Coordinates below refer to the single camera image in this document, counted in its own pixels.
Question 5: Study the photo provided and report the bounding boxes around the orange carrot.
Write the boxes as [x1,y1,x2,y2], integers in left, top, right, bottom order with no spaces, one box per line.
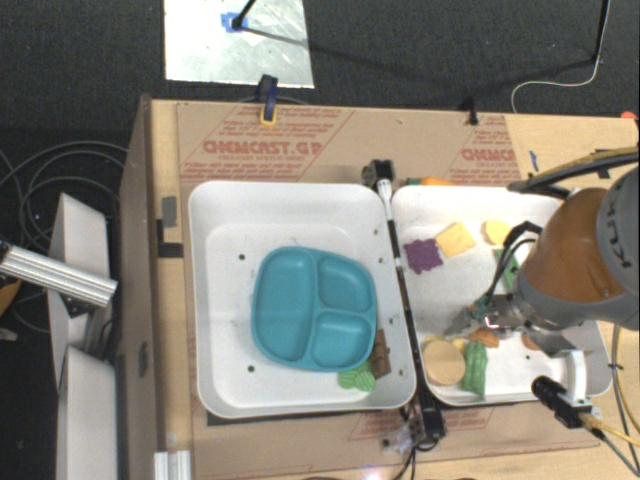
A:
[405,175,459,188]

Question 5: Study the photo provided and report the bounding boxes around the tan round biscuit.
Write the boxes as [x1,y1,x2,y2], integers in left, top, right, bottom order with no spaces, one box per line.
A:
[422,338,467,387]

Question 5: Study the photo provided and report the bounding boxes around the orange toy food piece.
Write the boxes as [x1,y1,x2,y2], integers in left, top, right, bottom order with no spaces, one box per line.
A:
[467,327,501,349]

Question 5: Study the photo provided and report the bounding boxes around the black cylinder on white bracket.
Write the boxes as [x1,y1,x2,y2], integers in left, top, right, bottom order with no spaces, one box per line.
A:
[530,349,594,430]

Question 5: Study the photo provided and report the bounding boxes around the brown toy chocolate bar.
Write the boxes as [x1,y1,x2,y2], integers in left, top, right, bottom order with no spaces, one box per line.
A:
[369,328,393,380]

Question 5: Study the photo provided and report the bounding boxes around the thin black and white rod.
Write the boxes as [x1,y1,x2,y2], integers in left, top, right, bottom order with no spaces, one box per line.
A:
[378,178,432,410]

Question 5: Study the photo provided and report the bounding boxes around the white plastic tray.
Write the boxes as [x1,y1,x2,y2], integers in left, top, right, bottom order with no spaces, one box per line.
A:
[187,180,419,420]
[390,183,614,408]

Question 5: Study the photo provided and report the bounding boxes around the green toy vegetable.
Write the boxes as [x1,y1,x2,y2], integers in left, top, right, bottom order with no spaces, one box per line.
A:
[492,247,522,290]

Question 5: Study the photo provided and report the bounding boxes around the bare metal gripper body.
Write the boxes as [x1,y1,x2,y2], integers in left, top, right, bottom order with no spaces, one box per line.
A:
[474,294,529,332]

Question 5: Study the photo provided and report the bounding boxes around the yellow and orange toy bread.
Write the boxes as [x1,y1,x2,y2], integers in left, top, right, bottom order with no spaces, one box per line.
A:
[481,219,513,246]

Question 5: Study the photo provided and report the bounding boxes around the yellow toy cracker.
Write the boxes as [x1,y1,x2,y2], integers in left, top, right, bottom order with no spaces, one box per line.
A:
[434,222,477,259]

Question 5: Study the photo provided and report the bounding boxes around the black block with thin wires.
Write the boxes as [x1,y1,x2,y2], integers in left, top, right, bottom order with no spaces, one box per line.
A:
[410,401,447,442]
[362,159,393,189]

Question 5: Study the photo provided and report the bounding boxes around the blue divided plate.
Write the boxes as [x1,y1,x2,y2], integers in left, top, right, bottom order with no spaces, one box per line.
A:
[250,246,378,373]

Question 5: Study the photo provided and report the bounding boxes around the green toy pea pod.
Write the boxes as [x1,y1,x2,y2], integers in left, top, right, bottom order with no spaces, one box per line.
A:
[460,340,489,397]

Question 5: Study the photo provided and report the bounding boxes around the brown cardboard board red print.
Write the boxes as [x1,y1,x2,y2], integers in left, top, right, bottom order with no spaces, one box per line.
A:
[175,100,640,465]

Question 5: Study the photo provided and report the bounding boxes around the green toy lettuce leaf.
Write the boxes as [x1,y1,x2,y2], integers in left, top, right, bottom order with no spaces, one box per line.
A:
[337,361,377,394]

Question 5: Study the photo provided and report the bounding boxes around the purple toy grapes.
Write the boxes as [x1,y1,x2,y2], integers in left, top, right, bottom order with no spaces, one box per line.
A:
[403,238,445,275]

